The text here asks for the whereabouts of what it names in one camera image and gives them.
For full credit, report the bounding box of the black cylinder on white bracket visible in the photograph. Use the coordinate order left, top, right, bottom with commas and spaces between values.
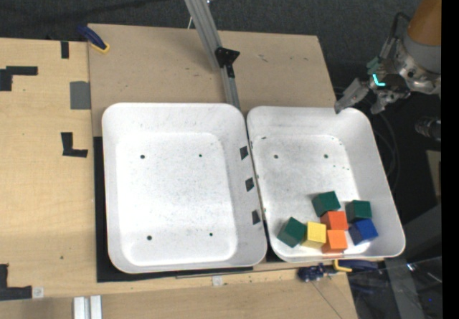
415, 116, 443, 142

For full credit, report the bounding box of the orange cube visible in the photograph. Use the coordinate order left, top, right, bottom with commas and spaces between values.
321, 229, 349, 254
319, 210, 350, 233

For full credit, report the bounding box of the yellow cube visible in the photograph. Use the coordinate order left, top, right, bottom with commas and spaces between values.
301, 221, 328, 249

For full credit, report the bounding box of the brown flat board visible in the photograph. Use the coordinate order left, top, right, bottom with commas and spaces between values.
87, 23, 360, 319

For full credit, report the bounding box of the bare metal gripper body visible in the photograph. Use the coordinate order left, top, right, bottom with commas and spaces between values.
368, 55, 443, 100

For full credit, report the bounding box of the green cube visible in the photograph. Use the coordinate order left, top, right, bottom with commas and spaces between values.
344, 199, 373, 224
311, 190, 342, 219
276, 216, 308, 249

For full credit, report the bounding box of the blue cube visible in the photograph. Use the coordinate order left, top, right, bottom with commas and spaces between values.
348, 217, 379, 247

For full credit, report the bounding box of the white plastic tray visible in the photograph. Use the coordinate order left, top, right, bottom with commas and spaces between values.
245, 105, 407, 264
101, 102, 268, 275

